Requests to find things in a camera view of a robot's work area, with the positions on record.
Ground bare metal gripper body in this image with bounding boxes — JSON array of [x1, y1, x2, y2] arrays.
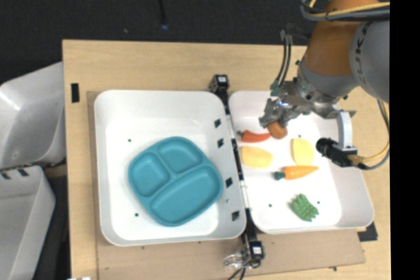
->
[[274, 79, 342, 119]]

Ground orange-brown toy sausage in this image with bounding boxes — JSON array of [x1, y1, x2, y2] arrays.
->
[[266, 121, 289, 141]]

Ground red chili pepper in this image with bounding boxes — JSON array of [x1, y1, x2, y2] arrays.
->
[[236, 129, 273, 144]]

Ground yellow toy potato piece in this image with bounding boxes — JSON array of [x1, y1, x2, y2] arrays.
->
[[291, 137, 315, 167], [240, 145, 274, 169]]

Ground thin black and white rod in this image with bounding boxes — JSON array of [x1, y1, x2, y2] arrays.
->
[[220, 90, 258, 242]]

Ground orange carrot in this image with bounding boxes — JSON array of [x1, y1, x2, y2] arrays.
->
[[274, 165, 320, 182]]

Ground white plastic tray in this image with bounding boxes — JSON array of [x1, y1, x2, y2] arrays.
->
[[93, 89, 248, 247], [227, 90, 375, 235]]

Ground green toy pea pods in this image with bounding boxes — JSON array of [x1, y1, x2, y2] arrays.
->
[[289, 193, 320, 223]]

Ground blue divided plate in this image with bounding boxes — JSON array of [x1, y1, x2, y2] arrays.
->
[[127, 136, 225, 228]]

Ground black block with thin wires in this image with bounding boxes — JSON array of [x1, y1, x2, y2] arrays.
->
[[208, 73, 230, 93], [241, 233, 266, 262]]

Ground black cylinder on white bracket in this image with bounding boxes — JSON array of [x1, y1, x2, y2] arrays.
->
[[315, 110, 359, 169]]

